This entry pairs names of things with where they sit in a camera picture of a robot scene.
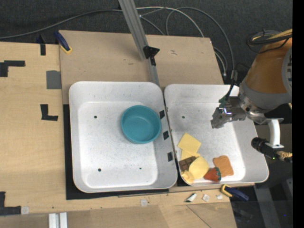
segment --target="blue clamp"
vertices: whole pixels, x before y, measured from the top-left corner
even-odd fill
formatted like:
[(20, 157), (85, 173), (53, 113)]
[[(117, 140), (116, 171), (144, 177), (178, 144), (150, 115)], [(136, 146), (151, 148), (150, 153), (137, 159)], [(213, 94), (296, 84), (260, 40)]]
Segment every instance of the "blue clamp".
[(237, 197), (239, 198), (240, 200), (242, 201), (248, 201), (249, 200), (249, 197), (244, 194), (243, 192), (235, 189), (235, 188), (232, 188), (226, 184), (224, 184), (221, 188), (221, 192), (224, 193), (226, 196), (228, 197)]
[(54, 37), (59, 42), (61, 49), (65, 53), (70, 54), (72, 52), (72, 48), (67, 44), (66, 40), (58, 31), (54, 32)]

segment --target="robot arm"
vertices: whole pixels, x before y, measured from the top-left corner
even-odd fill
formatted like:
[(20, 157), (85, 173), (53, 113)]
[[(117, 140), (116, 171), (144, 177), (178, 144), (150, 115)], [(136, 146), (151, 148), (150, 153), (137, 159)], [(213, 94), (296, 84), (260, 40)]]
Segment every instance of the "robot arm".
[[(251, 45), (258, 38), (253, 36), (250, 37)], [(283, 148), (280, 145), (279, 127), (283, 119), (268, 119), (264, 114), (282, 104), (292, 103), (292, 30), (255, 42), (256, 45), (259, 43), (265, 45), (241, 82), (238, 95), (230, 96), (233, 82), (229, 92), (219, 100), (220, 105), (212, 115), (211, 126), (221, 128), (228, 122), (242, 121), (246, 117), (257, 124), (268, 124), (270, 141), (255, 139), (252, 146), (260, 152), (261, 146), (266, 149), (270, 147), (275, 149), (273, 151), (276, 154), (277, 150)]]

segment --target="blue plate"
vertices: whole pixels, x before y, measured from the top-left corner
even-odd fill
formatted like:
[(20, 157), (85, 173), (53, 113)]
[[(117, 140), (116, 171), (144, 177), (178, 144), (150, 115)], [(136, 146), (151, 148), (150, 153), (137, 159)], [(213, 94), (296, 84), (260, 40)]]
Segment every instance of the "blue plate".
[(129, 141), (141, 144), (155, 140), (162, 130), (162, 125), (160, 117), (152, 109), (134, 105), (123, 113), (121, 128)]

